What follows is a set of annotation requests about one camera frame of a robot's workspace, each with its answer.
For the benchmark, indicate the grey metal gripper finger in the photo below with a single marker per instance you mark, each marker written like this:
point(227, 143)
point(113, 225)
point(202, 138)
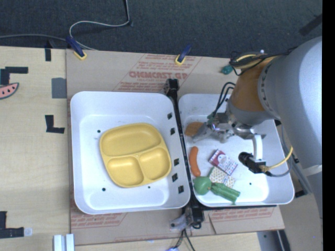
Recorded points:
point(225, 138)
point(201, 134)

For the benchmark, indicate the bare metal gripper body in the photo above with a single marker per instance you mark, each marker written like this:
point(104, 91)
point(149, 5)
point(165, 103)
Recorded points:
point(225, 126)

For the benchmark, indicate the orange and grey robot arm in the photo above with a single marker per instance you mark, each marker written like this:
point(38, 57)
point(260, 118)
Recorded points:
point(290, 88)

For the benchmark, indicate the orange biscuit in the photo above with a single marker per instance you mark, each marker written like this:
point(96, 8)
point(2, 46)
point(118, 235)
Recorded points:
point(192, 129)

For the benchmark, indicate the red and white carton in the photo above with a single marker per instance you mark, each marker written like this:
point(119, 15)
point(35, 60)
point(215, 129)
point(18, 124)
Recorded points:
point(222, 161)

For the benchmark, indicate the orange sausage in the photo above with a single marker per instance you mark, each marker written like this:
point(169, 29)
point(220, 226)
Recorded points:
point(194, 161)

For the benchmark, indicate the patterned white packet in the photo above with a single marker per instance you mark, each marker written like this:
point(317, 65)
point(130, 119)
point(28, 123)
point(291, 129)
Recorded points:
point(218, 176)

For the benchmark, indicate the green round vegetable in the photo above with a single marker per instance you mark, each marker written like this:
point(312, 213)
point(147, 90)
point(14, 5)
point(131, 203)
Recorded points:
point(202, 185)

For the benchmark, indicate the green ridged vegetable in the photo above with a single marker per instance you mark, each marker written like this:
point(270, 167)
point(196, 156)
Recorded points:
point(225, 191)

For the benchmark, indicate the white plastic tray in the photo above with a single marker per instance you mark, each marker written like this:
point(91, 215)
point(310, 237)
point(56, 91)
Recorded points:
point(257, 189)
point(86, 150)

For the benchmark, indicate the yellow divided plate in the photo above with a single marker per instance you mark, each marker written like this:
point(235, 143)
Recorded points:
point(131, 153)

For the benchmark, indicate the brown cardboard board, red print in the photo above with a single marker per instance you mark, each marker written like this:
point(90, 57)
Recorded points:
point(110, 69)

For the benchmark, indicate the pink watermelon slice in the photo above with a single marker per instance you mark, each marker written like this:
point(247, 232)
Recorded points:
point(8, 90)

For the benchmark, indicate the black cylinder on white bracket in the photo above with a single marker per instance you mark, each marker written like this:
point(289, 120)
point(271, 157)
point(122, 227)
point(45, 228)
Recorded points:
point(251, 161)

